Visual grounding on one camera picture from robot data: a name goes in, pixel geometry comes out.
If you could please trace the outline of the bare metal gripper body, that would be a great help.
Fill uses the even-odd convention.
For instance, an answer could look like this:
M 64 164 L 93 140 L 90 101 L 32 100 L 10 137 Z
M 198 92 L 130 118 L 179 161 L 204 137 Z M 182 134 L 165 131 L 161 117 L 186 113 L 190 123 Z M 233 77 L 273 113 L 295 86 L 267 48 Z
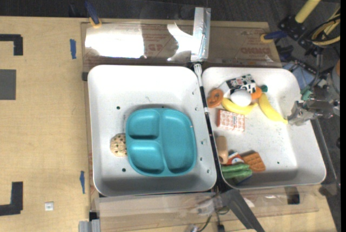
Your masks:
M 340 116 L 340 98 L 325 92 L 314 92 L 304 101 L 303 108 L 313 112 L 316 117 Z

